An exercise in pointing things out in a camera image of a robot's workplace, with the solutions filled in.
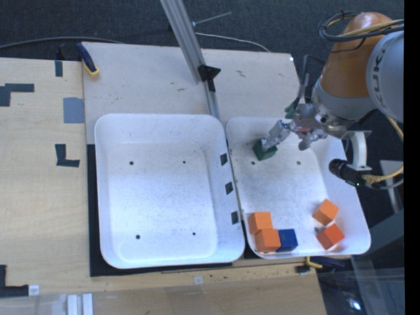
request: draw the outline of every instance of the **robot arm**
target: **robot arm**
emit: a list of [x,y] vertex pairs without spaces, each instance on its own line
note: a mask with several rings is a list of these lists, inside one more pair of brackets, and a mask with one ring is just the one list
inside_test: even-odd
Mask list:
[[[330,24],[346,18],[351,20],[341,35],[327,33]],[[347,129],[379,109],[403,139],[395,121],[404,122],[404,20],[393,21],[377,12],[343,12],[323,20],[318,30],[323,39],[335,44],[312,89],[310,101],[300,103],[305,78],[297,99],[285,109],[286,118],[291,121],[279,120],[269,135],[254,146],[254,151],[259,160],[267,158],[266,151],[271,151],[271,156],[273,147],[289,132],[302,139],[300,150],[331,135],[350,140],[354,150],[352,164],[344,160],[330,163],[333,174],[351,185],[384,180],[385,177],[371,175],[366,165],[365,137],[369,132]]]

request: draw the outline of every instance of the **black connector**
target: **black connector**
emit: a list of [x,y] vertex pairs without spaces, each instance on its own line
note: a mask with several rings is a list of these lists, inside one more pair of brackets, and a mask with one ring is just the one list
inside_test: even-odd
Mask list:
[[370,170],[357,171],[348,166],[347,161],[334,159],[329,163],[329,171],[331,171],[336,177],[346,181],[346,183],[352,186],[362,186],[366,181],[362,178],[364,174],[370,174]]

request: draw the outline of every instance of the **table surface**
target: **table surface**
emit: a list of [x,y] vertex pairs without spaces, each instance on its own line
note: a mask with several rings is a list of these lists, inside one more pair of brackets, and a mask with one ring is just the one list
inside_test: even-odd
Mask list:
[[[87,43],[87,46],[95,62],[99,63],[102,54],[111,55],[109,59],[116,49],[114,45],[105,44]],[[149,86],[148,92],[152,91],[151,85],[162,89],[168,82],[167,78],[159,78],[158,73],[175,77],[166,86],[171,88],[167,88],[168,91],[175,93],[177,102],[191,100],[192,95],[190,105],[194,106],[193,112],[207,112],[205,94],[194,94],[200,86],[195,85],[192,76],[188,75],[179,48],[136,46],[118,49],[127,53],[133,49],[134,53],[144,53],[139,58],[141,64],[154,71],[154,74],[142,71],[143,83]],[[173,69],[165,72],[164,67],[150,64],[148,55],[152,52],[169,57],[166,62]],[[215,83],[224,124],[234,116],[280,116],[295,98],[299,82],[289,54],[205,49],[203,53],[208,65],[222,68]],[[173,59],[179,64],[173,66]],[[0,158],[3,162],[0,168],[3,218],[0,224],[0,264],[7,265],[6,284],[38,285],[41,295],[116,293],[193,286],[199,277],[203,286],[224,284],[229,293],[236,293],[232,290],[237,291],[238,287],[231,290],[228,284],[241,283],[242,288],[246,288],[247,284],[243,282],[255,284],[257,281],[267,285],[266,281],[269,281],[269,285],[277,284],[278,288],[294,286],[285,294],[289,297],[276,301],[278,306],[325,314],[315,271],[312,269],[305,275],[295,272],[295,267],[301,265],[303,259],[239,259],[224,268],[90,277],[86,145],[92,143],[91,128],[95,117],[104,111],[109,112],[115,102],[119,102],[119,107],[112,108],[113,112],[124,109],[121,107],[123,99],[115,93],[102,105],[96,104],[96,110],[92,110],[92,106],[95,106],[94,99],[104,83],[110,84],[109,90],[114,87],[116,92],[121,88],[112,83],[124,84],[129,93],[132,90],[138,92],[141,86],[137,83],[138,77],[130,77],[131,70],[116,76],[117,63],[113,69],[106,64],[99,65],[100,77],[92,80],[80,62],[62,62],[63,75],[57,76],[55,61],[52,60],[0,59],[0,86],[8,83],[34,85],[33,93],[12,92],[10,106],[0,107]],[[65,98],[84,100],[85,123],[64,122]],[[154,106],[162,106],[162,103],[156,102]],[[169,111],[166,105],[160,111],[154,106],[143,104],[136,111]],[[173,113],[189,111],[189,108],[173,109]],[[79,167],[57,166],[56,144],[65,144],[66,158],[80,160]]]

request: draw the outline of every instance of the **blue and yellow clamp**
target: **blue and yellow clamp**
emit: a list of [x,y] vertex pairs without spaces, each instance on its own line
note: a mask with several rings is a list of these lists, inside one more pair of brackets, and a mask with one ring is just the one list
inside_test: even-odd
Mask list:
[[88,74],[91,76],[98,75],[99,74],[98,67],[95,65],[92,57],[90,56],[86,48],[81,43],[77,44],[77,51],[80,54],[81,59],[83,61],[83,67],[88,72]]

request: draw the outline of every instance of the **blue square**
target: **blue square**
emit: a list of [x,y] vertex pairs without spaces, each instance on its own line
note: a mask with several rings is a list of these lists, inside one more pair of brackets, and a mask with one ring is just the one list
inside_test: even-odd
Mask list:
[[295,229],[278,230],[278,235],[282,246],[276,252],[292,251],[298,246]]

